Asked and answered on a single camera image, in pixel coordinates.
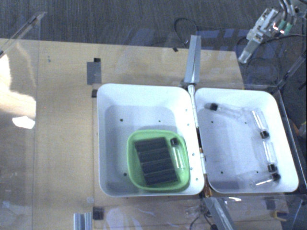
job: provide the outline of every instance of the clear plastic tube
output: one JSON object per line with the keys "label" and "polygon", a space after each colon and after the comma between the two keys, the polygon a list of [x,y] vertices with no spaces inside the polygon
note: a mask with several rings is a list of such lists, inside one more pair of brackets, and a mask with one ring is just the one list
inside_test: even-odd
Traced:
{"label": "clear plastic tube", "polygon": [[178,140],[176,138],[171,139],[171,145],[175,169],[185,169],[186,165],[181,154],[182,147],[180,146]]}
{"label": "clear plastic tube", "polygon": [[251,180],[249,186],[253,189],[256,189],[260,186],[265,185],[274,185],[277,181],[279,181],[281,176],[278,173],[267,174],[257,180]]}
{"label": "clear plastic tube", "polygon": [[248,171],[238,174],[236,178],[242,188],[257,190],[257,188],[264,186],[267,187],[276,185],[281,176],[276,172],[269,173],[266,171]]}
{"label": "clear plastic tube", "polygon": [[263,143],[263,147],[264,147],[264,151],[265,151],[265,157],[267,159],[268,164],[273,163],[273,164],[277,165],[277,159],[276,159],[273,144],[269,141],[263,141],[262,143]]}
{"label": "clear plastic tube", "polygon": [[264,114],[261,110],[256,109],[251,111],[255,125],[262,139],[270,137],[268,125],[265,121]]}
{"label": "clear plastic tube", "polygon": [[205,109],[235,119],[240,118],[243,114],[243,108],[225,104],[207,103]]}

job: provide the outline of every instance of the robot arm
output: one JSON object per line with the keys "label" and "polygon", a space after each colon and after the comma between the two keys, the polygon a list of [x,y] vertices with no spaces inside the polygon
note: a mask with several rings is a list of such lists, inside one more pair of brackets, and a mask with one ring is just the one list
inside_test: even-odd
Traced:
{"label": "robot arm", "polygon": [[262,43],[264,36],[275,37],[287,35],[297,18],[306,19],[307,0],[279,0],[283,8],[278,11],[275,8],[267,8],[257,20],[255,26],[248,32],[247,46],[242,51],[238,61],[246,64],[258,46]]}

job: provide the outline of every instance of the green plastic tray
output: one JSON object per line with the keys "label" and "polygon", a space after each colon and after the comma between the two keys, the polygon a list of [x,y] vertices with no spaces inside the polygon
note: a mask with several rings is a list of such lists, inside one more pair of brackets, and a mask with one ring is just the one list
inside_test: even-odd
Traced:
{"label": "green plastic tray", "polygon": [[[166,139],[168,150],[174,165],[175,165],[175,154],[172,150],[170,140],[172,138],[178,139],[180,145],[180,149],[178,150],[178,152],[185,166],[184,168],[175,168],[178,181],[147,186],[145,184],[145,179],[142,173],[139,157],[134,147],[134,142],[143,139],[152,139],[160,137],[164,137]],[[148,130],[138,130],[132,133],[127,141],[127,163],[128,163],[129,177],[132,183],[140,189],[149,190],[149,191],[178,191],[186,187],[187,184],[189,183],[190,171],[189,171],[189,160],[188,160],[186,143],[181,136],[172,131],[148,129]]]}

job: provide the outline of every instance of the black foam piece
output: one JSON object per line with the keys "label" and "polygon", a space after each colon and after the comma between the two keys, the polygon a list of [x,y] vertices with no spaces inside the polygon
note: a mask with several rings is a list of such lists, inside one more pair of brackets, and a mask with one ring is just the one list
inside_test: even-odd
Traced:
{"label": "black foam piece", "polygon": [[134,142],[147,186],[178,181],[165,138]]}
{"label": "black foam piece", "polygon": [[174,169],[146,174],[144,175],[144,178],[147,186],[159,183],[175,182],[178,180]]}
{"label": "black foam piece", "polygon": [[93,207],[93,220],[103,220],[104,209],[102,207]]}

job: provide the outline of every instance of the metal bracket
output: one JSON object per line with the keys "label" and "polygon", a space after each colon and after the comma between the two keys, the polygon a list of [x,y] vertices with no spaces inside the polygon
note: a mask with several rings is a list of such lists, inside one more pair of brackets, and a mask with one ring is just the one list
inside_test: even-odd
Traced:
{"label": "metal bracket", "polygon": [[87,84],[101,83],[101,59],[94,58],[94,62],[87,63]]}
{"label": "metal bracket", "polygon": [[199,83],[201,65],[201,36],[191,35],[189,54],[183,85]]}
{"label": "metal bracket", "polygon": [[73,214],[73,229],[74,230],[92,230],[92,213]]}
{"label": "metal bracket", "polygon": [[213,220],[219,230],[236,229],[222,198],[204,198],[204,202],[209,209]]}

